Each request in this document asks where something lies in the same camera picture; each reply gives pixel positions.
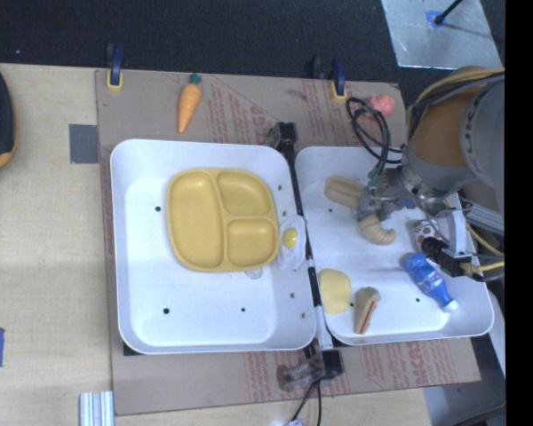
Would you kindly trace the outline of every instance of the yellow egg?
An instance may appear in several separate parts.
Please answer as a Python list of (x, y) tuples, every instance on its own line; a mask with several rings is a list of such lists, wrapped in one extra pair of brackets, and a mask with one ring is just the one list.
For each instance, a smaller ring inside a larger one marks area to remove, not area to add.
[(284, 233), (282, 234), (282, 244), (288, 249), (294, 248), (294, 245), (296, 245), (297, 240), (298, 240), (298, 232), (296, 231), (294, 227), (291, 227), (290, 229), (286, 229)]

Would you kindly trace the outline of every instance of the black fabric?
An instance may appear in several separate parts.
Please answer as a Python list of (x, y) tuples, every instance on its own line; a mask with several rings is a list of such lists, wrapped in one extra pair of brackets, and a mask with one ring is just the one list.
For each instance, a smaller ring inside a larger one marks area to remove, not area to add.
[[(481, 3), (505, 64), (505, 0)], [(108, 43), (130, 69), (299, 77), (338, 57), (407, 105), (447, 74), (397, 66), (380, 0), (0, 0), (0, 62), (104, 67)]]

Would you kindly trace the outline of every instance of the blue marker mark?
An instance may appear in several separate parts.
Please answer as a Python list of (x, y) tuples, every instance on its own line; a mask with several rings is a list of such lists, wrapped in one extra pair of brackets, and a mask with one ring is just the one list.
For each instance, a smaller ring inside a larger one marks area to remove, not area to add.
[(4, 361), (4, 330), (2, 327), (0, 327), (0, 367), (4, 367), (3, 361)]
[(427, 11), (425, 12), (426, 20), (428, 20), (428, 23), (431, 25), (432, 28), (438, 28), (442, 27), (443, 25), (446, 25), (446, 20), (443, 20), (441, 24), (437, 24), (434, 22), (434, 18), (436, 16), (440, 16), (442, 13), (439, 11)]

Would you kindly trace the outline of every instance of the white tray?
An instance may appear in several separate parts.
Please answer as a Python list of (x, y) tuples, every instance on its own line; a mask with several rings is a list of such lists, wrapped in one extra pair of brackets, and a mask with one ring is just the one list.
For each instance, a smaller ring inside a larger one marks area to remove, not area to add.
[[(392, 244), (380, 246), (361, 236), (352, 209), (325, 197), (328, 177), (341, 176), (367, 185), (367, 174), (375, 163), (361, 147), (308, 147), (297, 156), (296, 171), (316, 271), (345, 273), (352, 284), (352, 302), (355, 291), (364, 287), (374, 287), (381, 295), (364, 335), (354, 333), (353, 307), (341, 314), (324, 314), (329, 331), (349, 345), (488, 333), (494, 312), (485, 284), (466, 276), (443, 275), (449, 293), (459, 303), (454, 312), (446, 313), (402, 269), (402, 257), (418, 250), (410, 223), (425, 218), (420, 209), (395, 211), (383, 226), (394, 228), (396, 238)], [(473, 249), (469, 235), (468, 245)]]
[(259, 278), (195, 272), (174, 256), (165, 221), (170, 179), (182, 170), (248, 170), (271, 190), (279, 224), (296, 214), (288, 163), (273, 148), (130, 139), (111, 154), (118, 324), (141, 353), (296, 350), (316, 327), (306, 264)]

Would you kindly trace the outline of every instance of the pink toy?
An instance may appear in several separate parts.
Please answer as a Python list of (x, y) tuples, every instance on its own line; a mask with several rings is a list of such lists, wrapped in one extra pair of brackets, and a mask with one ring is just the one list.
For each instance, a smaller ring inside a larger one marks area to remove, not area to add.
[(385, 93), (372, 96), (369, 100), (369, 105), (378, 110), (384, 117), (388, 117), (394, 111), (394, 99)]

